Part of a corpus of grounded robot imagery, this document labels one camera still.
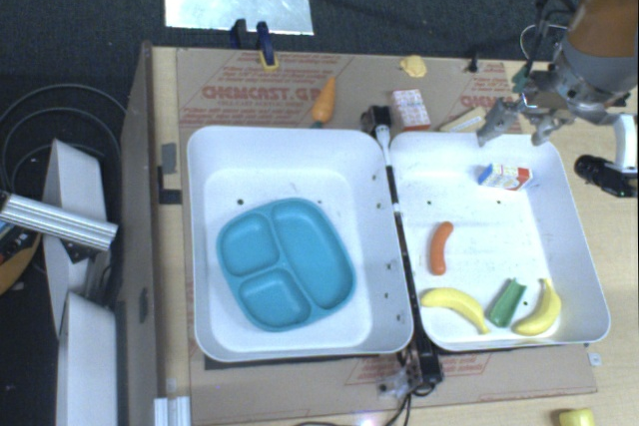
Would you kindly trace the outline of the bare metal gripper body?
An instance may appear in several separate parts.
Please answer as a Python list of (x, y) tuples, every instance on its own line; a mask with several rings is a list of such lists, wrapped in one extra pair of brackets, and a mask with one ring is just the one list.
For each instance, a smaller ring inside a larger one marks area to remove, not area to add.
[(627, 100), (626, 92), (597, 89), (570, 68), (553, 64), (532, 71), (521, 96), (530, 114), (579, 118), (596, 126), (612, 125), (617, 115), (608, 109), (623, 107)]

